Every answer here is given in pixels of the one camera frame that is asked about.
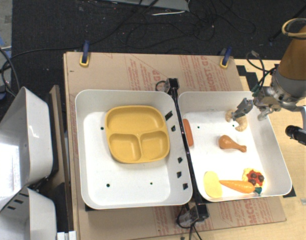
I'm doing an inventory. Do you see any brown cardboard board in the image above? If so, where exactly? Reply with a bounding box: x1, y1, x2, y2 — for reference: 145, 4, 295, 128
63, 51, 287, 240

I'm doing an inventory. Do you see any orange toy sausage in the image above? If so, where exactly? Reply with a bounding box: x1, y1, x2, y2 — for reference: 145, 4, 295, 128
182, 118, 194, 148

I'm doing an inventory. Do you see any white plastic tray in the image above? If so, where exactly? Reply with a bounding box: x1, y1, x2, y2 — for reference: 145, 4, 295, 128
177, 91, 293, 203
0, 86, 54, 212
0, 186, 57, 240
74, 89, 194, 210

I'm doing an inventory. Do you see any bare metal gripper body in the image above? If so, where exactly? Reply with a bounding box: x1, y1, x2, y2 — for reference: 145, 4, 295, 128
252, 86, 301, 112

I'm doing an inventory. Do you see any orange toy carrot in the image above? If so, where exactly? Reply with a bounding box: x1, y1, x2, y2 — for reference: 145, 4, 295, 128
219, 179, 263, 196

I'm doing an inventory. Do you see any black block with wires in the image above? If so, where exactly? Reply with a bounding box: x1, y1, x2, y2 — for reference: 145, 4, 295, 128
164, 77, 180, 95
178, 203, 210, 228

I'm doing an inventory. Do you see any brown toy chicken drumstick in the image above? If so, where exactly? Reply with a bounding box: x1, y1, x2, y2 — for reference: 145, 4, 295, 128
218, 134, 248, 154

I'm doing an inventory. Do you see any yellow divided plate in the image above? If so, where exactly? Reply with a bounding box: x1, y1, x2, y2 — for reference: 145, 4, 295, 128
104, 105, 171, 165

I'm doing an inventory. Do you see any thin black rod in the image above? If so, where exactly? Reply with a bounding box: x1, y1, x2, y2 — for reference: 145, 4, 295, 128
170, 91, 204, 208

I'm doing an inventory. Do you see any toy pizza slice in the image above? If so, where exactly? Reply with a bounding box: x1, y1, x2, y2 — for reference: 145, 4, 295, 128
242, 167, 266, 188

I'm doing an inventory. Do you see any black cylinder on white bracket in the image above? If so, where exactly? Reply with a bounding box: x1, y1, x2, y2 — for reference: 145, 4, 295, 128
285, 104, 306, 147

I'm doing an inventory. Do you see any pale yellow oval slice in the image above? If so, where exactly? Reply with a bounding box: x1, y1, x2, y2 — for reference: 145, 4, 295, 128
203, 170, 223, 199

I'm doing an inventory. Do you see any beige toy croissant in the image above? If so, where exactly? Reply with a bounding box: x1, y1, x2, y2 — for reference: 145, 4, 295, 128
225, 109, 249, 133

